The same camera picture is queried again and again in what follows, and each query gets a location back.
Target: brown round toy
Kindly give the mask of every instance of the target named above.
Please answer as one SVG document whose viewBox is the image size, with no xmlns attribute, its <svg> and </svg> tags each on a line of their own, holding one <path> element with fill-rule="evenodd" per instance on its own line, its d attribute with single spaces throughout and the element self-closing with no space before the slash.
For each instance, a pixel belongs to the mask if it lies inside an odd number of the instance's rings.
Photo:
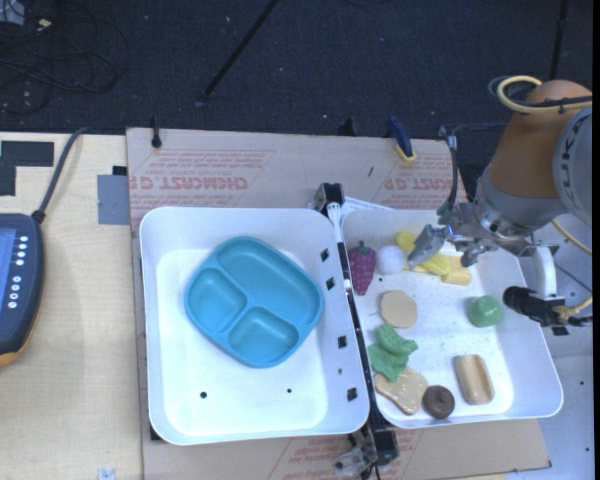
<svg viewBox="0 0 600 480">
<path fill-rule="evenodd" d="M 456 401 L 453 393 L 444 386 L 429 386 L 422 397 L 422 405 L 431 416 L 442 420 L 453 412 Z"/>
</svg>

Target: tan cylinder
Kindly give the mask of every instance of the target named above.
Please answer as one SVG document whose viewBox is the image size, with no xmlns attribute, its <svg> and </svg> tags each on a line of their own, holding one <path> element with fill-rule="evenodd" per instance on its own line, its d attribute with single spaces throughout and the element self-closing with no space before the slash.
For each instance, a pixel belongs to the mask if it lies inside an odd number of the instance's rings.
<svg viewBox="0 0 600 480">
<path fill-rule="evenodd" d="M 552 80 L 535 87 L 527 102 L 590 96 L 575 82 Z M 553 156 L 562 129 L 578 110 L 560 114 L 516 112 L 504 130 L 491 159 L 488 176 L 503 192 L 523 197 L 558 197 L 553 182 Z"/>
</svg>

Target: white egg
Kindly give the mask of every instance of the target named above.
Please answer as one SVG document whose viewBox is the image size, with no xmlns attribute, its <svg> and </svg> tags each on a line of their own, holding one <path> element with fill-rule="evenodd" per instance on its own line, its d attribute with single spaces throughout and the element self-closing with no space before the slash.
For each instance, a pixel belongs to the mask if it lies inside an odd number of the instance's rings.
<svg viewBox="0 0 600 480">
<path fill-rule="evenodd" d="M 376 253 L 376 267 L 385 275 L 402 272 L 407 263 L 407 253 L 397 245 L 385 245 Z"/>
</svg>

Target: blue divided plate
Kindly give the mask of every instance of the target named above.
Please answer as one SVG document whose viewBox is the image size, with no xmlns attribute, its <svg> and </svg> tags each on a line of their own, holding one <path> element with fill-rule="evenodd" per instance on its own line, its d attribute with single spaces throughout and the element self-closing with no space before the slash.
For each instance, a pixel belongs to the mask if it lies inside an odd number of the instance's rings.
<svg viewBox="0 0 600 480">
<path fill-rule="evenodd" d="M 205 336 L 256 368 L 291 356 L 324 308 L 322 291 L 307 272 L 247 236 L 215 249 L 189 281 L 184 297 L 189 319 Z"/>
</svg>

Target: robotic hand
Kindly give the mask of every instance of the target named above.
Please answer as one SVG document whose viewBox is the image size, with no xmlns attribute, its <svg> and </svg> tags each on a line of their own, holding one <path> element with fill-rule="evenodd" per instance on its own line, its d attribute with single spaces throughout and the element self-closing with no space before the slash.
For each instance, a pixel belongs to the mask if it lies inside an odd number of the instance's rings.
<svg viewBox="0 0 600 480">
<path fill-rule="evenodd" d="M 536 85 L 525 102 L 505 95 L 509 84 L 520 81 Z M 499 248 L 532 257 L 541 274 L 539 298 L 512 287 L 504 301 L 543 325 L 557 324 L 561 315 L 550 310 L 564 302 L 556 296 L 552 272 L 557 246 L 538 246 L 528 237 L 568 212 L 592 225 L 592 93 L 565 80 L 542 83 L 512 77 L 500 82 L 497 94 L 516 113 L 477 182 L 473 202 L 456 204 L 450 197 L 438 210 L 438 223 L 444 227 L 425 227 L 408 257 L 409 266 L 433 256 L 445 241 L 463 253 L 465 267 Z M 455 137 L 449 139 L 454 152 Z"/>
</svg>

